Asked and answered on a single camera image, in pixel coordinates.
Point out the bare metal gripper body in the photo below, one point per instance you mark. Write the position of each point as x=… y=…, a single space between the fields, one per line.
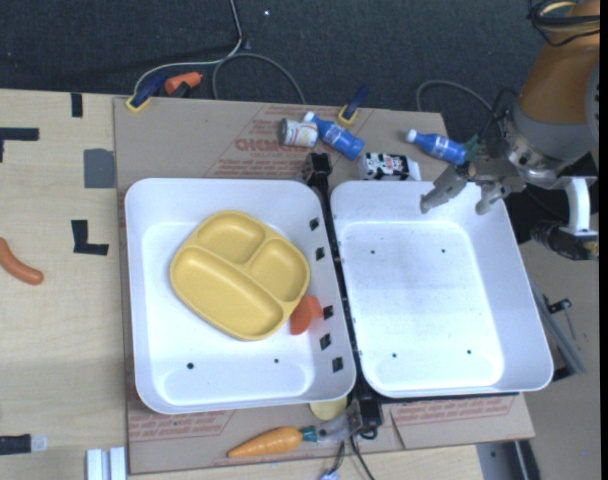
x=504 y=173

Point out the orange pizza slice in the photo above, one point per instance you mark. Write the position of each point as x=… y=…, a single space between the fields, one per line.
x=303 y=315

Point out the thin black rod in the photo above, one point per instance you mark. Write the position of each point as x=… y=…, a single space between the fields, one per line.
x=340 y=268

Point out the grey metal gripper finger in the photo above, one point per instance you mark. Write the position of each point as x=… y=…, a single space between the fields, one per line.
x=489 y=199
x=441 y=192

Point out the yellow divided plate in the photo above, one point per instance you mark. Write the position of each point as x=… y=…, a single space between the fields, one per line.
x=224 y=283

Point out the pale yellow round biscuit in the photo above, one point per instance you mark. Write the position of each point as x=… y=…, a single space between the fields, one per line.
x=328 y=408

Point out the brown cardboard board red print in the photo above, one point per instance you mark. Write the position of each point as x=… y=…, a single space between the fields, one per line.
x=184 y=138

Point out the white plastic tray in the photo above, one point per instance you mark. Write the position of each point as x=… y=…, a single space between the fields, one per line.
x=424 y=298
x=224 y=373

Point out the orange sausage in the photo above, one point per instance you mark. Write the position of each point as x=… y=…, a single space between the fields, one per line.
x=14 y=265

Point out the white can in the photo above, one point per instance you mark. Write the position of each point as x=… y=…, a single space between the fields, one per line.
x=299 y=133

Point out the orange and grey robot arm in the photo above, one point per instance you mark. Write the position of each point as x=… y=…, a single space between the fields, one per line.
x=559 y=83

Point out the cow print milk carton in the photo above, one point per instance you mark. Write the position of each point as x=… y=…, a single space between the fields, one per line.
x=386 y=165

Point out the orange carrot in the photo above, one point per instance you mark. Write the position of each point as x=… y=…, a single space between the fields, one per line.
x=269 y=443

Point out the blue bottle white cap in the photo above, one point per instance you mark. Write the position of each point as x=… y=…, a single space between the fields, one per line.
x=340 y=138
x=439 y=146

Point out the black cylinder on white bracket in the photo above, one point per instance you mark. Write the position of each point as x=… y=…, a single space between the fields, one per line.
x=564 y=240

